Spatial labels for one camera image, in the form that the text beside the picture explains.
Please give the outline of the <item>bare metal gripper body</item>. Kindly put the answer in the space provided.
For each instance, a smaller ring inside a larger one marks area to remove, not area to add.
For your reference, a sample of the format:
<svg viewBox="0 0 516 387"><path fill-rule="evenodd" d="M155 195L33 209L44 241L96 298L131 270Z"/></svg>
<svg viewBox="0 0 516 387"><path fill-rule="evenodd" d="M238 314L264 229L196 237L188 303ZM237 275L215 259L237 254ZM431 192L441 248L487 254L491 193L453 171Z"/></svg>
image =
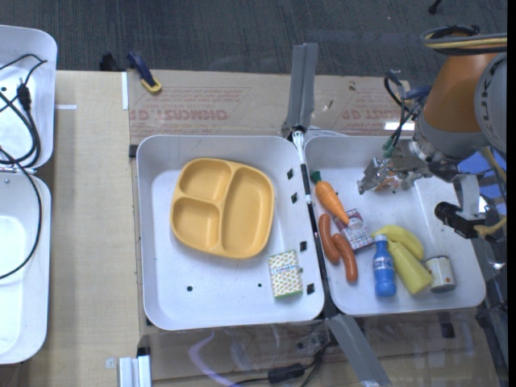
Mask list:
<svg viewBox="0 0 516 387"><path fill-rule="evenodd" d="M393 150L388 167L402 176L402 187L408 189L421 178L453 182L460 176L457 163L424 139L402 139Z"/></svg>

